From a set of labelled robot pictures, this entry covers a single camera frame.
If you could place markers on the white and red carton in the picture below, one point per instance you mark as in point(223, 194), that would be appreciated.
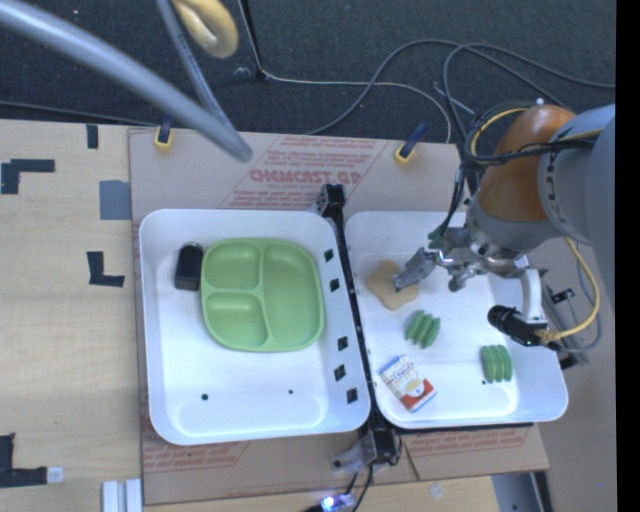
point(408, 384)

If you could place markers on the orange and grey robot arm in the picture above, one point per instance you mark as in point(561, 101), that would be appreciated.
point(520, 165)

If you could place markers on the green divided plate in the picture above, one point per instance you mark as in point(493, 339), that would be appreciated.
point(290, 295)

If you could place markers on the white plastic tray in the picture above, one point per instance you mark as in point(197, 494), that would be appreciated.
point(250, 390)
point(460, 400)

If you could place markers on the thin black rod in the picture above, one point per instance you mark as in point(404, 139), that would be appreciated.
point(356, 320)

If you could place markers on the brown cardboard board red print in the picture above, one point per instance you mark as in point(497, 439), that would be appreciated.
point(295, 170)

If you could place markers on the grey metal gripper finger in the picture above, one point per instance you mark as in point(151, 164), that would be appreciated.
point(461, 278)
point(412, 272)

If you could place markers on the black cylinder on white bracket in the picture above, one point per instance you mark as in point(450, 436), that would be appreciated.
point(515, 322)

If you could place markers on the tan biscuit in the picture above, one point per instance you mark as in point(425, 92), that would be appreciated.
point(385, 287)

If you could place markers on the green ridged toy food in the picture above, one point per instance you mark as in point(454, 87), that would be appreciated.
point(422, 328)
point(496, 364)

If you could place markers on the small black bottle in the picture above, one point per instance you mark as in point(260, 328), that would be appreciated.
point(188, 267)

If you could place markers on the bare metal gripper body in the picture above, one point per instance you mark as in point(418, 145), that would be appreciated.
point(480, 256)

